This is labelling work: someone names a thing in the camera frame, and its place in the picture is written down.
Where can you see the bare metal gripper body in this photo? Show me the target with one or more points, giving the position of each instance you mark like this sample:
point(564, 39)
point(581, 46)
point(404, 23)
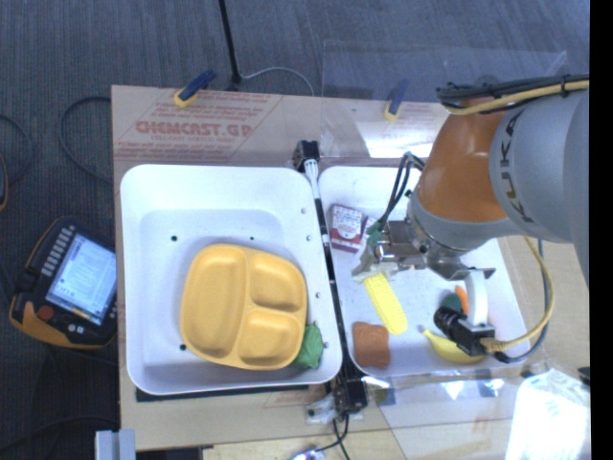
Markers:
point(407, 245)

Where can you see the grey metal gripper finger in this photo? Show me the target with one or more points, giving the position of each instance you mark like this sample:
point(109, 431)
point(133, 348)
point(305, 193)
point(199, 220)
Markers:
point(389, 265)
point(365, 261)

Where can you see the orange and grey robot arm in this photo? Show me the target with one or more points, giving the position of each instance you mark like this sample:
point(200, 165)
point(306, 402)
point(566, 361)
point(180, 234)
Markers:
point(522, 170)

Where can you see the red and white carton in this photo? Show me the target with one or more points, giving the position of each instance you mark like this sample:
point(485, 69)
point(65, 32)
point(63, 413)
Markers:
point(346, 228)

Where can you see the yellow corn cob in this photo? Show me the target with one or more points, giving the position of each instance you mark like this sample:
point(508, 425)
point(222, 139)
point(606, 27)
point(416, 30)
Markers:
point(385, 305)

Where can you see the white plastic tray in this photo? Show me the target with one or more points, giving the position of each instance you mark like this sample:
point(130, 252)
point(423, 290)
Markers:
point(421, 300)
point(158, 266)

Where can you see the thin black and white rod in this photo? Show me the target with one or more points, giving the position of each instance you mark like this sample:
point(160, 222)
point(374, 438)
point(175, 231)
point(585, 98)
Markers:
point(320, 209)

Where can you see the orange carrot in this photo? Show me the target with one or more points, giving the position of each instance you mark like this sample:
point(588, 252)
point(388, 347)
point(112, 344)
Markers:
point(460, 299)

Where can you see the brown toy bread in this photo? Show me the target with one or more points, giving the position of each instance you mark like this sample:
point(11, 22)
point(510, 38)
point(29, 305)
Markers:
point(371, 345)

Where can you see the green toy lettuce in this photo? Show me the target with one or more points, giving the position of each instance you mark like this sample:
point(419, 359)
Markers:
point(311, 348)

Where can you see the yellow banana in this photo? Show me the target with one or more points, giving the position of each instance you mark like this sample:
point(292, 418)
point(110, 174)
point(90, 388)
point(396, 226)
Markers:
point(447, 350)

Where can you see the yellow divided plate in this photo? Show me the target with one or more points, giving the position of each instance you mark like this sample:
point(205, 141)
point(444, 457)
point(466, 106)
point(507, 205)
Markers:
point(239, 305)

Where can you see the brown cardboard board, red print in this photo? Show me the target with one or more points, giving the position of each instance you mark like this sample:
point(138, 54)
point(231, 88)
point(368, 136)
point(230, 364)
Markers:
point(201, 127)

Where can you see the thin black stand pole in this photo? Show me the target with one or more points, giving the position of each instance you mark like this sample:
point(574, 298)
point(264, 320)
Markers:
point(226, 27)

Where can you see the black cylinder on white bracket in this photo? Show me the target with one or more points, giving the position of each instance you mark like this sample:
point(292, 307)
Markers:
point(474, 300)

